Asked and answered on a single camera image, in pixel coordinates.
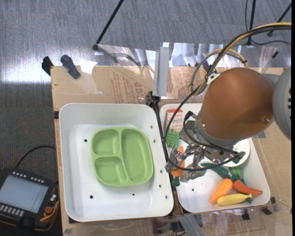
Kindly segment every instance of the table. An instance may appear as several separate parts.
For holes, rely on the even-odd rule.
[[[170,217],[114,220],[104,222],[74,222],[64,206],[64,186],[58,114],[62,106],[71,102],[81,103],[144,103],[147,92],[152,90],[153,78],[146,67],[95,66],[92,72],[77,70],[81,77],[73,79],[63,66],[51,67],[53,107],[55,113],[55,134],[57,146],[58,176],[61,222],[63,235],[175,235],[170,225],[178,226],[184,211],[174,193],[174,210]],[[180,72],[190,67],[180,67]],[[283,69],[269,68],[269,73],[281,73]],[[162,104],[176,103],[177,100],[163,100]],[[273,123],[263,135],[253,137],[253,142],[267,178],[275,203],[254,207],[247,211],[249,219],[229,210],[214,213],[194,214],[202,224],[203,235],[292,235],[292,165],[291,141]]]

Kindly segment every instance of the green plate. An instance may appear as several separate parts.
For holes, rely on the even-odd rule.
[[[139,129],[113,127],[97,131],[91,140],[95,175],[109,186],[142,184],[153,175],[148,139]]]

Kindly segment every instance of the gray floor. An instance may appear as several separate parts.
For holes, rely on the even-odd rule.
[[[253,26],[278,21],[292,0],[256,0]],[[97,61],[93,44],[119,0],[0,0],[0,167],[13,168],[31,148],[55,145],[51,80],[44,57],[62,65]],[[125,0],[101,44],[158,50],[163,42],[227,44],[249,28],[253,0]],[[283,19],[292,21],[292,10]],[[253,37],[280,47],[274,66],[291,64],[291,31]],[[20,169],[57,180],[55,151],[41,148]],[[0,236],[61,235],[60,216],[47,233],[23,233],[0,223]]]

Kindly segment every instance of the cardboard surface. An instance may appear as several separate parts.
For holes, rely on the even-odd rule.
[[[54,111],[58,112],[67,103],[144,103],[146,94],[152,90],[153,73],[140,67],[109,67],[96,66],[92,74],[83,72],[79,66],[77,69],[81,77],[74,80],[63,66],[51,68],[52,94]],[[190,67],[171,68],[169,71],[168,100],[161,101],[161,105],[166,103],[178,103],[177,99],[182,99],[188,94],[188,87],[193,74]],[[283,68],[269,68],[266,73],[281,74]],[[63,200],[63,178],[62,178],[62,158],[60,145],[59,119],[55,119],[59,192],[60,200]],[[293,235],[292,215],[292,147],[288,140],[274,122],[264,133],[258,137],[252,137],[261,165],[265,172],[267,182],[271,190],[271,196],[276,203],[269,202],[263,207],[249,209],[249,221],[244,220],[242,215],[238,216],[236,211],[229,213],[203,213],[202,230],[204,235],[235,235],[235,236],[257,236],[257,235]],[[65,212],[64,202],[60,201],[62,230],[65,235],[153,235],[155,232],[155,221],[151,223],[146,220],[130,221],[104,221],[104,222],[84,222],[70,223]],[[181,207],[175,203],[174,214],[181,214]],[[168,218],[168,223],[163,227],[164,235],[175,235],[171,231],[169,224],[175,218]]]

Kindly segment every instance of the white tray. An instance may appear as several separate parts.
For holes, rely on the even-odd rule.
[[[190,110],[195,114],[198,114],[202,104],[184,104],[182,106],[183,117]],[[166,125],[166,112],[170,109],[176,109],[179,104],[167,104],[164,105],[160,110],[160,118],[165,131]],[[193,180],[189,180],[187,183],[181,182],[180,186],[176,187],[177,195],[181,206],[188,212],[198,213],[198,212],[208,212],[208,211],[218,211],[225,209],[236,209],[244,207],[254,207],[266,204],[270,199],[270,189],[266,181],[265,174],[262,170],[256,149],[251,138],[247,139],[250,145],[249,157],[244,163],[241,164],[243,168],[243,176],[247,186],[262,190],[263,193],[260,195],[253,195],[252,203],[243,202],[240,204],[229,205],[229,206],[219,206],[216,202],[211,204],[209,202],[212,193],[216,189],[217,185],[222,181],[215,171],[207,170],[205,175],[198,177]],[[180,146],[184,149],[187,147],[187,143],[180,141]],[[185,160],[185,166],[192,163],[192,156],[189,156]],[[206,157],[200,162],[201,163],[211,163]],[[230,190],[228,194],[238,193],[236,190]]]
[[[64,202],[80,222],[159,217],[174,206],[156,114],[143,104],[70,103],[59,113]],[[95,176],[90,151],[92,135],[102,128],[140,129],[150,144],[154,173],[140,185],[114,187]]]

